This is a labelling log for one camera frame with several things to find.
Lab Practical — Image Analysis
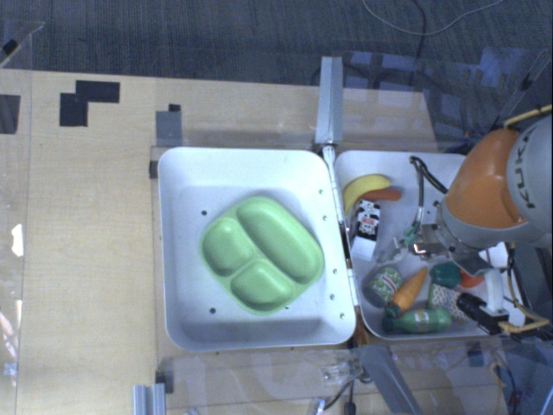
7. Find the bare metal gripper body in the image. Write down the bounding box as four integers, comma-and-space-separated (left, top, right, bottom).
419, 222, 455, 260

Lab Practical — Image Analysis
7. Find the green and white can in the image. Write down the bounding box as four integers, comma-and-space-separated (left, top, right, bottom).
366, 266, 404, 309

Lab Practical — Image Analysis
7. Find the dark green toy vegetable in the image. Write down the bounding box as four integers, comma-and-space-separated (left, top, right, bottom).
429, 262, 462, 287

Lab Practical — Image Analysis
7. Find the black and white milk carton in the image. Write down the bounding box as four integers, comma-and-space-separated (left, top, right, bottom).
350, 199, 383, 262

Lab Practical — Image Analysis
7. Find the orange carrot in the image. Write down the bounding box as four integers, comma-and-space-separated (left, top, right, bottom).
385, 267, 429, 318

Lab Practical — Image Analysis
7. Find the orange sausage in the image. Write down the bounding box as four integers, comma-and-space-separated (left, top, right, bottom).
364, 188, 403, 203

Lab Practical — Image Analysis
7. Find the orange round toy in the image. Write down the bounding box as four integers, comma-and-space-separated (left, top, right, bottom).
458, 270, 486, 289

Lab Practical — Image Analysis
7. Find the green patterned packet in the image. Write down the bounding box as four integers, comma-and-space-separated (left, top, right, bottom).
426, 283, 471, 324

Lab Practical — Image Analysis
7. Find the green bottle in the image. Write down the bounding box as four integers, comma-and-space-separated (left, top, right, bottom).
381, 306, 453, 335

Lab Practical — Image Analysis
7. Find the yellow banana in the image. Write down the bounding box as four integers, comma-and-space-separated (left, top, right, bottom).
342, 173, 392, 216

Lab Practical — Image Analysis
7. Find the white plastic tray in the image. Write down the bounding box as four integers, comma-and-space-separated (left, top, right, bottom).
156, 146, 358, 354
334, 150, 526, 342

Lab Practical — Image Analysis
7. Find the green divided plate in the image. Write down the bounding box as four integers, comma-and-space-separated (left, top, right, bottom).
199, 195, 327, 317

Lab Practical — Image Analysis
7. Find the black cylinder on white bracket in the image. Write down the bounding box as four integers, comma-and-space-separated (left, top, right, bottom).
455, 270, 512, 337

